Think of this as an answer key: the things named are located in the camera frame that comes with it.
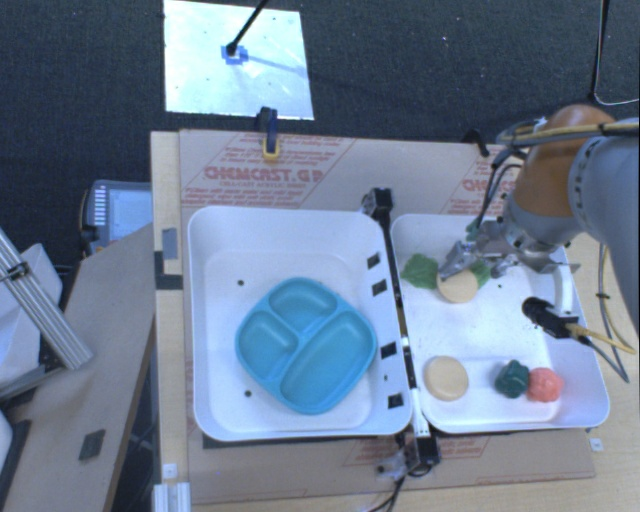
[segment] dark green toy pepper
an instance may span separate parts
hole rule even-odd
[[[509,361],[496,377],[495,386],[509,398],[518,398],[529,386],[529,368],[516,360]]]

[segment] beige round object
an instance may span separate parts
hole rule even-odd
[[[429,361],[424,367],[423,377],[429,393],[447,402],[457,400],[469,388],[467,370],[460,361],[449,356]]]
[[[449,302],[469,302],[478,292],[478,280],[468,268],[444,281],[438,274],[438,290]]]

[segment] white wire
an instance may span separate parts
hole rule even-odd
[[[600,81],[600,59],[602,57],[602,42],[604,40],[604,0],[600,1],[600,27],[598,29],[598,48],[596,50],[596,77],[593,83],[593,98],[596,100],[596,102],[598,102],[600,105],[604,106],[604,107],[615,107],[618,105],[628,105],[629,103],[635,103],[637,102],[640,98],[636,98],[633,100],[626,100],[626,101],[616,101],[613,103],[609,103],[606,101],[603,101],[600,99],[600,97],[598,96],[598,93],[596,92],[596,89],[598,88],[598,82]]]

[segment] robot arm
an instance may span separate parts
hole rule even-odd
[[[542,131],[611,122],[596,108],[574,105],[554,114]],[[493,277],[516,261],[536,272],[551,272],[558,264],[550,254],[586,231],[609,247],[637,332],[637,130],[635,120],[633,137],[573,138],[535,146],[502,217],[483,222],[471,242],[456,243],[440,275],[447,278],[479,258],[493,261]]]

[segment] blue tape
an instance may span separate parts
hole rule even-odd
[[[236,54],[233,56],[227,53],[226,46],[221,46],[220,50],[222,52],[222,58],[224,59],[224,61],[232,66],[242,66],[243,62],[247,62],[249,60],[249,52],[244,46],[238,46],[238,48],[236,49]]]

